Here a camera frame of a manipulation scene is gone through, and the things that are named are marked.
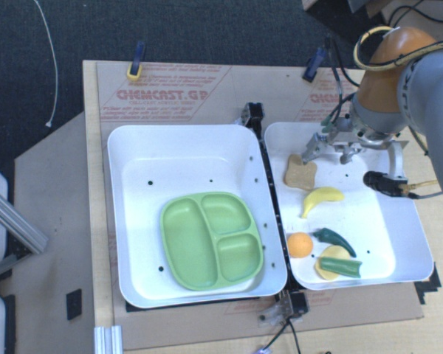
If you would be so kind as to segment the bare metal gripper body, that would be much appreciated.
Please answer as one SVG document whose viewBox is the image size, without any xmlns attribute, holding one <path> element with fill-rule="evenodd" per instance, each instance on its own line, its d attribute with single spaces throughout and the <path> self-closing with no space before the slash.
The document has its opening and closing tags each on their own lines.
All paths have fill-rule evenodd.
<svg viewBox="0 0 443 354">
<path fill-rule="evenodd" d="M 398 114 L 347 114 L 335 122 L 324 121 L 316 133 L 317 149 L 332 146 L 336 150 L 360 148 L 385 149 L 405 127 Z"/>
</svg>

